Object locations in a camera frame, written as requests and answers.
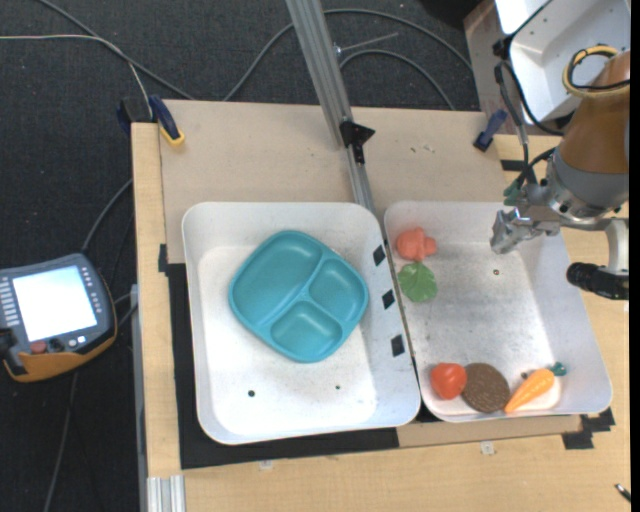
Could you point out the black pen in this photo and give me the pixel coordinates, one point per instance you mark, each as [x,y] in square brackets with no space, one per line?
[623,492]

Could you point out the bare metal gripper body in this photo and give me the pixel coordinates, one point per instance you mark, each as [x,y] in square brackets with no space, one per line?
[565,210]

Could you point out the black cylinder on white bracket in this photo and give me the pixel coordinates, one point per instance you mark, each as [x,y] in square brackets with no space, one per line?
[597,280]

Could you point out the white plastic tray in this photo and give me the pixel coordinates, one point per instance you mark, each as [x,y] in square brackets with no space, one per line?
[490,310]
[300,400]

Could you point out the red toy tomato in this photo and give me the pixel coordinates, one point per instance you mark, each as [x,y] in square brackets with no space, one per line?
[447,380]

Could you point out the blue divided plate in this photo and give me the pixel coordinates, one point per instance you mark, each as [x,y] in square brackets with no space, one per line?
[295,295]

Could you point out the pink-orange lumpy toy food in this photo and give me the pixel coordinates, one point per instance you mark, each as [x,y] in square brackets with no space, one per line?
[414,244]

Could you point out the orange carrot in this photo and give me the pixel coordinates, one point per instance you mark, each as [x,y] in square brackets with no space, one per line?
[532,390]

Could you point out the brown round biscuit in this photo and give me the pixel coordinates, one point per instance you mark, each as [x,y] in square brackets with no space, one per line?
[485,389]

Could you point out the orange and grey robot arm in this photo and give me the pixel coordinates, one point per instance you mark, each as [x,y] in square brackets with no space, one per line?
[597,130]

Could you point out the green lettuce leaf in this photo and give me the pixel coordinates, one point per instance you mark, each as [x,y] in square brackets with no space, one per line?
[417,283]

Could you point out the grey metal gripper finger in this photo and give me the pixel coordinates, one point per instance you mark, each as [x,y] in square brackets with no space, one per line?
[526,235]
[503,230]

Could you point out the pale wood board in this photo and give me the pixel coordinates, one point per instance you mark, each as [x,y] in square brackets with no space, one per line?
[260,160]

